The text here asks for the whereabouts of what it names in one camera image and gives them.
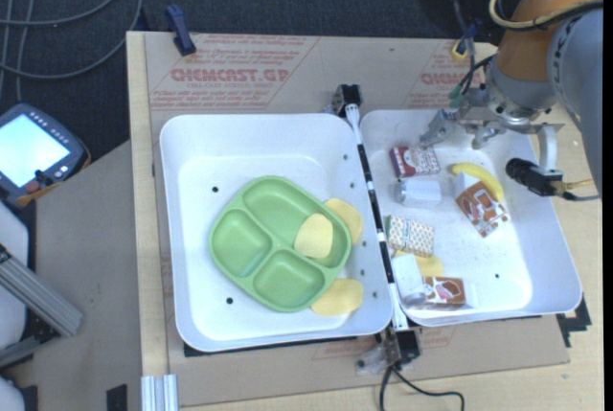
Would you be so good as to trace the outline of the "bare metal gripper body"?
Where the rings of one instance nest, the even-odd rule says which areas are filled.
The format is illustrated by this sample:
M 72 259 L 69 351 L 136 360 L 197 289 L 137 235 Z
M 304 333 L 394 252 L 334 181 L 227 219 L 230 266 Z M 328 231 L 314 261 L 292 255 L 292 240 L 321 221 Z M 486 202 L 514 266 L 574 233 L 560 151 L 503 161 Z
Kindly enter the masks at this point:
M 466 130 L 483 135 L 526 132 L 538 116 L 538 110 L 516 103 L 494 85 L 470 88 L 453 112 L 454 120 Z

